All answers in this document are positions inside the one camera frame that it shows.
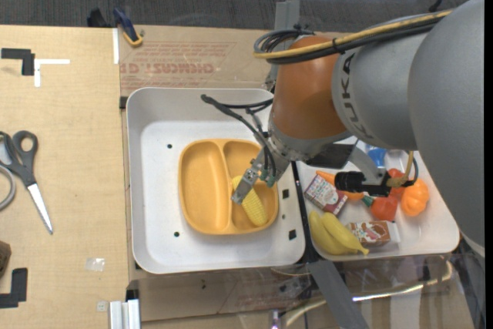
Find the black clamp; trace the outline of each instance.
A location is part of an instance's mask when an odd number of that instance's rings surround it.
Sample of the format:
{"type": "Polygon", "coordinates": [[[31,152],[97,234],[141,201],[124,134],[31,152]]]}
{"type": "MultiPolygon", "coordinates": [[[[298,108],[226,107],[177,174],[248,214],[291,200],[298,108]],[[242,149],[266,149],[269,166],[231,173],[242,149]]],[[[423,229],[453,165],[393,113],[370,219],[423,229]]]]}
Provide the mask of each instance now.
{"type": "Polygon", "coordinates": [[[19,301],[27,300],[28,270],[26,268],[12,271],[10,294],[0,294],[0,308],[18,307],[19,301]]]}
{"type": "Polygon", "coordinates": [[[34,75],[35,54],[30,49],[2,49],[2,59],[22,59],[22,75],[34,75]]]}
{"type": "Polygon", "coordinates": [[[111,25],[106,22],[99,8],[91,10],[87,17],[87,26],[90,28],[111,28],[111,25]]]}

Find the yellow divided plate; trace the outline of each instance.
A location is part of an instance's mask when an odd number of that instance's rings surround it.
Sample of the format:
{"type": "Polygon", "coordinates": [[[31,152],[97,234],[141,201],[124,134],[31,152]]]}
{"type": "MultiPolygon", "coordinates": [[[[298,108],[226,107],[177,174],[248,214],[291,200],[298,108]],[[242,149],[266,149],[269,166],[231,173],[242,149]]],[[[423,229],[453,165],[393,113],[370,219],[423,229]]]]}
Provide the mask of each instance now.
{"type": "Polygon", "coordinates": [[[207,234],[242,234],[269,227],[277,217],[277,185],[257,180],[253,186],[268,221],[255,226],[241,205],[231,200],[232,178],[243,175],[260,146],[241,139],[204,139],[189,144],[179,158],[179,199],[190,226],[207,234]]]}

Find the scissors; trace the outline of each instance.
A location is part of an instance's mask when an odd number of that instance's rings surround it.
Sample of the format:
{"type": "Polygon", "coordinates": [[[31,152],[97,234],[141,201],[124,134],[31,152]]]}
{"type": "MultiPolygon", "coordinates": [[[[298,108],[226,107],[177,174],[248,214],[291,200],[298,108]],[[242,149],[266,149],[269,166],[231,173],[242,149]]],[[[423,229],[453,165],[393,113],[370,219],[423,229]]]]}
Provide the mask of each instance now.
{"type": "Polygon", "coordinates": [[[28,132],[27,130],[21,130],[12,137],[5,132],[0,132],[0,142],[2,140],[5,144],[5,150],[9,156],[10,162],[5,163],[5,161],[0,159],[0,165],[6,167],[21,178],[25,187],[31,194],[34,204],[36,205],[48,232],[53,234],[52,223],[49,220],[45,202],[43,201],[41,191],[39,190],[38,183],[36,182],[33,173],[34,155],[38,150],[38,138],[35,134],[28,132]],[[31,140],[32,147],[30,149],[22,148],[22,141],[24,139],[31,140]]]}

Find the small box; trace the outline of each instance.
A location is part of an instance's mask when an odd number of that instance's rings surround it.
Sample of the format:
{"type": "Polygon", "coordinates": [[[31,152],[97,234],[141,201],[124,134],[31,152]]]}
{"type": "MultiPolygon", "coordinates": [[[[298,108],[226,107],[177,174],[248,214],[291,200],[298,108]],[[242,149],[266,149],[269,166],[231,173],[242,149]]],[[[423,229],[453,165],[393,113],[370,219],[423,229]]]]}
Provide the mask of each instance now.
{"type": "Polygon", "coordinates": [[[366,248],[381,247],[390,242],[399,243],[397,226],[389,221],[349,222],[347,228],[366,248]]]}
{"type": "Polygon", "coordinates": [[[322,211],[333,215],[338,215],[347,202],[347,196],[343,192],[336,190],[331,183],[318,174],[305,189],[304,197],[322,211]]]}

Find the banana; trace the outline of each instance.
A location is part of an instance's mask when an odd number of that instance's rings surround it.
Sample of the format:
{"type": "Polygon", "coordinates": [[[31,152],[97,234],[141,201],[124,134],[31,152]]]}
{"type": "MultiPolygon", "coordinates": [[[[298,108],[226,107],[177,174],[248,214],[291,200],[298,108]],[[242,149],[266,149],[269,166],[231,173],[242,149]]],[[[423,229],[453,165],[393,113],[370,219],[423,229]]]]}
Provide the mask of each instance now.
{"type": "Polygon", "coordinates": [[[354,236],[353,233],[347,229],[334,214],[326,212],[322,215],[320,221],[325,230],[346,248],[354,248],[355,250],[361,251],[364,255],[370,252],[367,248],[361,245],[358,238],[354,236]]]}
{"type": "Polygon", "coordinates": [[[308,223],[310,224],[310,232],[315,243],[324,251],[332,255],[357,253],[357,250],[345,247],[325,230],[320,215],[318,215],[316,211],[310,212],[308,215],[308,223]]]}

